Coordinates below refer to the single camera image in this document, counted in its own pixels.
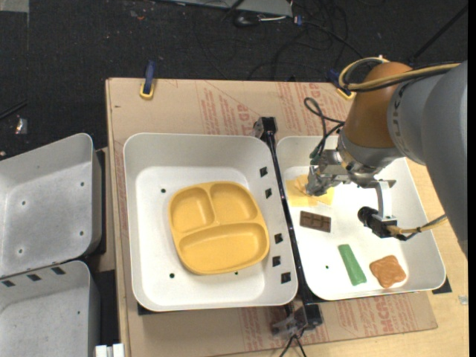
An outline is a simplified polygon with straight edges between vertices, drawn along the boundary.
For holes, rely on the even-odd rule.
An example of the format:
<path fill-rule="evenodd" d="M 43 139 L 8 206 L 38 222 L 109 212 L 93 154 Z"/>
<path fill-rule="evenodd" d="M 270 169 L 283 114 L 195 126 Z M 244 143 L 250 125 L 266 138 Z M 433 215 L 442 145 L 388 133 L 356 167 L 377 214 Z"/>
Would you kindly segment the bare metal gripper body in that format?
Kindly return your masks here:
<path fill-rule="evenodd" d="M 354 183 L 367 188 L 375 184 L 375 176 L 387 163 L 379 162 L 376 166 L 369 166 L 357 161 L 345 150 L 326 149 L 311 160 L 311 166 L 318 168 L 320 180 L 333 179 L 337 181 L 337 185 Z"/>

